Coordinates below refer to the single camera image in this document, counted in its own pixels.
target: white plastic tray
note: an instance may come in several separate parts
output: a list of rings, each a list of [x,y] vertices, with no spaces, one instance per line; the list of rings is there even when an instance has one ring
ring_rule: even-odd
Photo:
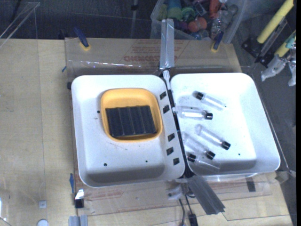
[[[157,98],[163,131],[159,137],[135,143],[119,143],[104,132],[100,110],[103,92],[117,88],[143,88]],[[81,180],[92,187],[179,178],[184,170],[165,83],[154,75],[88,75],[71,86],[74,128]],[[163,113],[163,107],[170,110]],[[174,133],[174,139],[168,136]],[[171,154],[167,149],[173,148]]]
[[[186,132],[208,146],[221,163],[219,175],[252,174],[275,171],[279,153],[254,81],[243,73],[179,74],[171,79],[176,106],[200,107],[214,114],[213,120],[197,121],[178,117],[181,132]],[[207,93],[225,102],[223,111],[204,105],[192,96]],[[214,146],[195,134],[201,124],[231,143],[229,150]],[[212,175],[189,162],[197,175]]]

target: black syringe cap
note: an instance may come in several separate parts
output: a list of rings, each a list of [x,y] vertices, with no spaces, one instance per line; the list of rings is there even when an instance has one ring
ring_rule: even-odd
[[[215,153],[209,151],[206,153],[206,157],[209,158],[210,160],[212,160],[215,157]]]
[[[195,162],[195,161],[196,161],[196,158],[197,158],[196,155],[190,154],[190,155],[187,157],[187,160],[189,160],[190,162]]]
[[[205,120],[212,120],[213,119],[213,114],[212,113],[207,113],[205,116]]]
[[[198,92],[197,95],[196,95],[196,98],[199,99],[199,100],[203,99],[203,97],[204,97],[204,94],[201,93],[201,92]]]
[[[226,142],[226,141],[224,141],[224,142],[222,143],[222,148],[224,148],[224,149],[226,149],[226,150],[228,150],[228,149],[230,148],[230,146],[231,146],[231,144],[228,143],[228,142]]]

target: toy pile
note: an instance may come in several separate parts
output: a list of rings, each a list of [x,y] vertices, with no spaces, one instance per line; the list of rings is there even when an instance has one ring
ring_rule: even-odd
[[[175,29],[197,40],[221,40],[237,11],[225,0],[165,0],[157,19],[173,19]]]

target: yellow bowl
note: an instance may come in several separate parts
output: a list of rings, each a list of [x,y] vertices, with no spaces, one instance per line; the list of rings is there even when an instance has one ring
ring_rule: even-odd
[[[150,107],[151,115],[154,120],[156,133],[147,135],[135,135],[126,137],[112,137],[110,135],[109,123],[105,109],[127,106],[145,106]],[[100,100],[101,114],[103,118],[103,127],[106,135],[116,142],[142,142],[155,139],[162,133],[163,124],[160,108],[156,97],[146,89],[123,88],[110,89],[104,92]]]

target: clear acrylic sheet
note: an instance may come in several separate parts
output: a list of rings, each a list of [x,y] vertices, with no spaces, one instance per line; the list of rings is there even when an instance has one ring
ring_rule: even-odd
[[[281,170],[287,171],[288,174],[295,177],[295,152],[289,153],[289,151],[293,152],[296,150],[296,86],[290,87],[288,85],[288,82],[292,77],[292,73],[288,66],[275,77],[261,81],[261,72],[265,69],[266,68],[261,64],[254,64],[251,70],[251,76],[257,81],[256,86],[281,155]],[[277,98],[279,98],[278,96],[280,95],[280,103],[273,103],[271,101],[271,98],[274,96],[276,96],[275,100],[277,101]],[[283,111],[282,108],[284,106],[280,106],[282,103],[286,104],[285,107],[289,108],[289,110]]]
[[[0,2],[0,225],[36,225],[47,218],[39,58],[39,3]],[[16,34],[32,40],[19,40]]]
[[[94,39],[87,38],[91,49],[84,51],[79,45],[79,39],[65,39],[68,82],[71,83],[76,77],[93,74],[154,74],[160,75],[159,56],[160,40],[131,40],[131,39]],[[221,72],[247,72],[249,67],[241,67],[237,58],[232,54],[231,45],[221,46],[222,53],[217,53],[215,58],[208,55],[201,48],[210,48],[208,41],[185,41],[175,40],[175,67],[171,68],[171,74],[177,73],[221,73]],[[156,59],[149,62],[145,56],[153,56]],[[135,216],[135,221],[145,217],[144,212],[166,212],[164,222],[162,219],[152,218],[149,224],[156,225],[167,222],[175,222],[182,219],[182,209],[178,197],[168,196],[170,191],[179,187],[177,181],[173,182],[149,182],[141,184],[130,184],[110,187],[92,188],[85,185],[79,177],[76,156],[76,145],[73,132],[74,168],[75,168],[75,192],[84,190],[85,207],[78,209],[78,215],[88,215],[90,220],[98,217],[112,216],[116,223],[120,223],[120,217],[126,213]],[[275,173],[269,175],[253,175],[245,178],[239,176],[221,181],[209,181],[217,196],[224,204],[228,204],[224,217],[227,220],[240,218],[252,218],[253,213],[247,214],[244,210],[233,207],[233,200],[244,202],[252,198],[274,198],[271,185],[277,187],[278,182],[274,179]],[[186,217],[189,208],[185,197],[180,195],[184,204]],[[194,213],[197,216],[206,215],[195,198],[188,198]]]

